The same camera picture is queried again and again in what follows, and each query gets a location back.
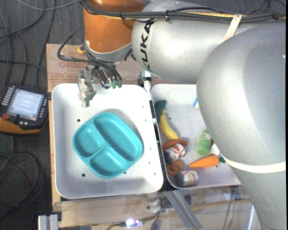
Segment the blue divided plate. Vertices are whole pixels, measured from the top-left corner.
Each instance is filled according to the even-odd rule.
[[[82,161],[99,177],[112,179],[141,156],[143,144],[117,115],[100,113],[73,135],[72,145]]]

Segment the white strap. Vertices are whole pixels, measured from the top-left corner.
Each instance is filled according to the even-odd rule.
[[[236,33],[236,30],[239,26],[241,18],[242,18],[242,14],[235,14],[235,16],[232,18],[232,21],[231,21],[230,26],[229,26],[226,34],[225,34],[223,41],[229,39],[230,37],[232,37]]]
[[[231,161],[225,158],[223,155],[222,157],[224,158],[225,162],[231,167],[252,173],[275,173],[286,170],[286,161],[269,165],[247,165]]]

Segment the soda can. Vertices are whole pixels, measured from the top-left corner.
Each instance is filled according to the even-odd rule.
[[[184,147],[177,143],[176,145],[164,150],[164,160],[167,164],[173,163],[175,160],[183,157],[186,154]]]
[[[175,181],[178,186],[195,186],[199,182],[196,171],[179,171],[176,173]]]

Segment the banana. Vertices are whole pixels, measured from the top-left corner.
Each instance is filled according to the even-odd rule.
[[[162,113],[160,115],[160,121],[159,121],[159,128],[161,132],[169,139],[174,140],[178,139],[177,133],[169,126],[167,116],[165,115],[165,109],[162,110]]]

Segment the dark floor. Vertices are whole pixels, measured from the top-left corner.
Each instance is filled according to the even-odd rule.
[[[0,0],[0,37],[33,24],[18,32],[18,38],[0,39],[0,93],[10,83],[46,90],[46,43],[61,44],[82,23],[82,7],[77,2],[44,11],[21,1],[35,8],[54,8],[75,0]],[[237,13],[249,13],[268,4],[267,0],[184,1]],[[286,11],[285,4],[286,0],[271,0],[270,8]],[[69,44],[79,45],[83,39],[81,30]],[[26,68],[13,61],[33,65]],[[14,157],[2,170],[10,156],[4,153],[13,153]],[[0,230],[37,229],[38,215],[52,211],[48,126],[32,135],[0,133],[0,170]]]

